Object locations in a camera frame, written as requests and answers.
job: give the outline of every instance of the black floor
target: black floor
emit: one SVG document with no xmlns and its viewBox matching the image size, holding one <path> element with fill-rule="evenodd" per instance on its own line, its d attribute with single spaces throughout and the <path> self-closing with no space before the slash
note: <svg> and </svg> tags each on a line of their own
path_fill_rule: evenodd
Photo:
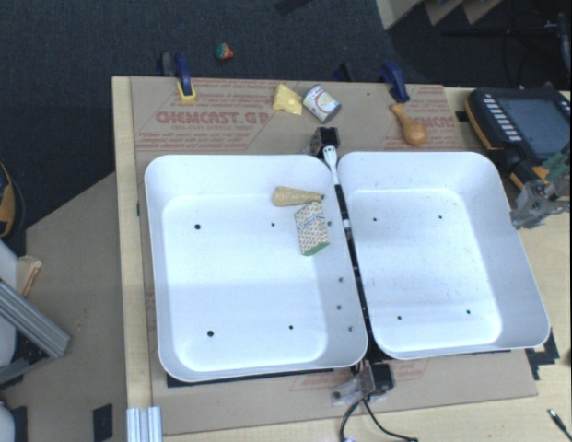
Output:
<svg viewBox="0 0 572 442">
<path fill-rule="evenodd" d="M 185 52 L 192 76 L 330 80 L 346 62 L 375 82 L 393 59 L 408 83 L 569 89 L 553 34 L 530 36 L 542 57 L 512 37 L 444 35 L 558 11 L 570 23 L 571 0 L 506 0 L 474 26 L 458 8 L 433 27 L 417 6 L 384 31 L 375 0 L 0 0 L 0 161 L 26 226 L 113 172 L 111 77 L 153 76 L 162 51 Z"/>
</svg>

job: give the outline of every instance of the patterned box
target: patterned box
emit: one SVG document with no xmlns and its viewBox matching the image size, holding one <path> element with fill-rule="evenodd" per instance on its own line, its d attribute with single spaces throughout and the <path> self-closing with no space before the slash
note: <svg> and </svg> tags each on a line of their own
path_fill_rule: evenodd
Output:
<svg viewBox="0 0 572 442">
<path fill-rule="evenodd" d="M 312 255 L 329 245 L 329 235 L 320 203 L 307 204 L 296 211 L 294 217 L 302 254 Z"/>
</svg>

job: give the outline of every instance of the brown wooden handle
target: brown wooden handle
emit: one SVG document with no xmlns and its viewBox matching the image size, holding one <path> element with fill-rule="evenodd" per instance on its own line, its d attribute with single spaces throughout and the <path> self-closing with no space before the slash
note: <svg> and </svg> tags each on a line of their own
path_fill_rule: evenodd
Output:
<svg viewBox="0 0 572 442">
<path fill-rule="evenodd" d="M 400 125 L 403 128 L 404 140 L 410 145 L 423 145 L 429 138 L 426 127 L 413 120 L 404 112 L 402 103 L 396 103 L 390 106 L 392 113 L 396 115 Z"/>
</svg>

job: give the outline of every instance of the device screen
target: device screen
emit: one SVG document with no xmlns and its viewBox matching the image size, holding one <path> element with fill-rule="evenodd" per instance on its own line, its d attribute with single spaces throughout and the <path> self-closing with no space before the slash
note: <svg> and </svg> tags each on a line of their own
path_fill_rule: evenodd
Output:
<svg viewBox="0 0 572 442">
<path fill-rule="evenodd" d="M 546 160 L 570 141 L 570 120 L 549 99 L 496 99 L 535 155 Z"/>
</svg>

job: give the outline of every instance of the yellow sponge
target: yellow sponge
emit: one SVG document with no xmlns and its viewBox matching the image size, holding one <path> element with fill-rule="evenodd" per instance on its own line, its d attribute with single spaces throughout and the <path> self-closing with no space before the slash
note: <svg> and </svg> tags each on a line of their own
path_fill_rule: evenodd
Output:
<svg viewBox="0 0 572 442">
<path fill-rule="evenodd" d="M 279 84 L 275 89 L 274 110 L 302 114 L 302 97 L 284 84 Z"/>
</svg>

